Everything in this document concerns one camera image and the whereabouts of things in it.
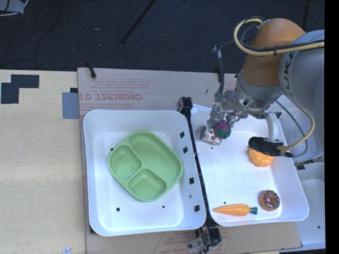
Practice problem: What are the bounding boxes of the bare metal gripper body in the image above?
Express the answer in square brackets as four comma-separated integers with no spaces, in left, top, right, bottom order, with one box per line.
[220,89,270,119]

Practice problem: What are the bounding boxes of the purple grapes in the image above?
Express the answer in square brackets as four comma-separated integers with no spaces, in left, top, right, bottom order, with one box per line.
[211,119,232,140]

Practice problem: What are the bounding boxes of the orange pumpkin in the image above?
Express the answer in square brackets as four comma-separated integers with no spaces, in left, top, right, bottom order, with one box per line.
[248,148,274,168]

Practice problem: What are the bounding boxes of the white plastic tray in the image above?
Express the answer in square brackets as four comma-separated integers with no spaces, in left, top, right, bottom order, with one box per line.
[83,109,208,237]
[190,106,310,228]

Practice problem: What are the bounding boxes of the brown cardboard board red print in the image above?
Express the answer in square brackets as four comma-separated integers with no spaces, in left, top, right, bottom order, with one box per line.
[76,67,303,254]

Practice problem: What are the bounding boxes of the green divided plate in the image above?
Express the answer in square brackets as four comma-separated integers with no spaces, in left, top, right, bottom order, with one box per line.
[107,130,184,203]

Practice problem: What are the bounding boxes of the brown doughnut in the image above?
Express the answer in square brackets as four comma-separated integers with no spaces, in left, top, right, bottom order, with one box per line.
[258,189,281,212]

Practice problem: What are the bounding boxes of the orange carrot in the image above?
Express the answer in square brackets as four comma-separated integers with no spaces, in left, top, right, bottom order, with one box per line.
[213,203,258,217]

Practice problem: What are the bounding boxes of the black block with thin wires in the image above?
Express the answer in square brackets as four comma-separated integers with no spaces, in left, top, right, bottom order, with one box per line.
[176,96,193,115]
[204,225,222,248]

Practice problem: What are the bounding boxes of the black cylinder on white bracket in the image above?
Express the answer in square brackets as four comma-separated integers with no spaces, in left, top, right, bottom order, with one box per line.
[248,111,286,157]

